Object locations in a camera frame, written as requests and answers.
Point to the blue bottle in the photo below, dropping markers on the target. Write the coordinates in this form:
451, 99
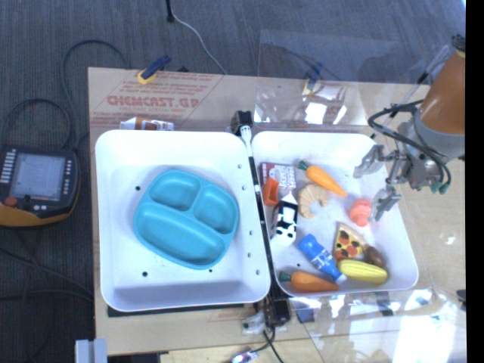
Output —
319, 257

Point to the brown cardboard board, red print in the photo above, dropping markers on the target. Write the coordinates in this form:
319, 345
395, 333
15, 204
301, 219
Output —
113, 335

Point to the pizza slice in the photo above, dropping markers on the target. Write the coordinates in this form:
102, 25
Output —
346, 242

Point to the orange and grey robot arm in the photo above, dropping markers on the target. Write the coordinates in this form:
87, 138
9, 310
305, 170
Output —
444, 100

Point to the blue divided plate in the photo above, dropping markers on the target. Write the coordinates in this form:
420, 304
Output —
177, 225

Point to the orange cup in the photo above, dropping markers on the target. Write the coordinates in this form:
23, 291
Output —
270, 193

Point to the white plastic tray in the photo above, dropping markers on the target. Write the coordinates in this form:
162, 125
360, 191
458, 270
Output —
121, 240
393, 248

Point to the white and brown carton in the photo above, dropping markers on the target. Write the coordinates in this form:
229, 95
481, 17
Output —
145, 124

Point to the tan croissant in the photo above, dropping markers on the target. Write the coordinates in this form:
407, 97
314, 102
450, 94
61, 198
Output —
310, 199

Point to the black and white milk carton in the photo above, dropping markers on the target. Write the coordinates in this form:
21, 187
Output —
285, 219

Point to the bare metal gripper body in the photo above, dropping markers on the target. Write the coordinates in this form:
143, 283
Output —
419, 165

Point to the pink swirl toy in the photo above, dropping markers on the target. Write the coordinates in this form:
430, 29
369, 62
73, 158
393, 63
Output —
360, 212

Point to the thin black and white rod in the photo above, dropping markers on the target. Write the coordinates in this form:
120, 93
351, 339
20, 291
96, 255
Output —
258, 191

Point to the orange carrot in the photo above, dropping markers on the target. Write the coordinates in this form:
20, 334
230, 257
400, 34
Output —
312, 282
325, 179

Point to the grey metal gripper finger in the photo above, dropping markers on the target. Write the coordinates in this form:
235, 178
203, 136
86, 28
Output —
368, 161
385, 202

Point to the yellow corn cob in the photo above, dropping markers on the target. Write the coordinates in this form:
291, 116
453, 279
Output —
363, 271

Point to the brown potato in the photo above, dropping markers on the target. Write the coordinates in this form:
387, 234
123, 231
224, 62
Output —
376, 256

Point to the red and white carton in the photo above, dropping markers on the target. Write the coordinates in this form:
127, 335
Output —
281, 174

